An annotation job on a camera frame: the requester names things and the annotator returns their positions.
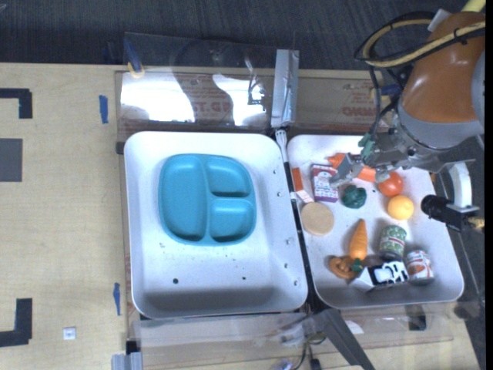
soda can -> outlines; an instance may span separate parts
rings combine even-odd
[[[387,261],[400,261],[404,256],[406,231],[396,225],[385,227],[381,233],[378,254]]]
[[[410,284],[426,285],[433,282],[434,275],[430,258],[423,250],[416,250],[407,254],[404,263],[409,274]]]

blue divided plate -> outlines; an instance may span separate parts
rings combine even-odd
[[[252,179],[225,156],[171,156],[159,175],[158,207],[164,231],[183,244],[237,244],[257,222]]]

gray carpet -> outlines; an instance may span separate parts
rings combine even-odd
[[[467,1],[0,0],[7,4],[0,12],[0,62],[101,64],[118,58],[125,32],[135,32],[295,46],[301,68],[366,69],[353,59],[354,50],[384,23],[412,11],[460,11]],[[419,35],[398,32],[383,47],[403,48]],[[109,57],[110,41],[115,53]],[[458,152],[478,159],[471,168],[484,216],[484,151],[472,140]],[[463,239],[454,238],[467,283],[461,300],[473,308],[464,316],[485,368],[485,236]]]

wooden table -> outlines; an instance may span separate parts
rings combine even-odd
[[[32,339],[0,348],[2,369],[109,369],[112,355],[125,351],[126,276],[115,151],[115,73],[121,69],[0,64],[0,87],[30,89],[33,104],[32,119],[19,119],[18,101],[0,99],[0,138],[23,143],[22,182],[0,182],[0,331],[14,328],[16,299],[33,303]],[[102,122],[99,96],[108,99],[108,123]],[[121,287],[121,315],[115,283]],[[71,327],[76,338],[65,340],[64,328]],[[366,353],[376,368],[478,368],[464,322],[451,320],[450,330],[451,341]],[[319,359],[324,368],[347,366],[339,353]],[[266,369],[274,362],[202,368]]]

green can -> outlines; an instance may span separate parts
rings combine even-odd
[[[386,261],[400,261],[404,256],[406,231],[397,225],[390,225],[382,230],[378,254]]]

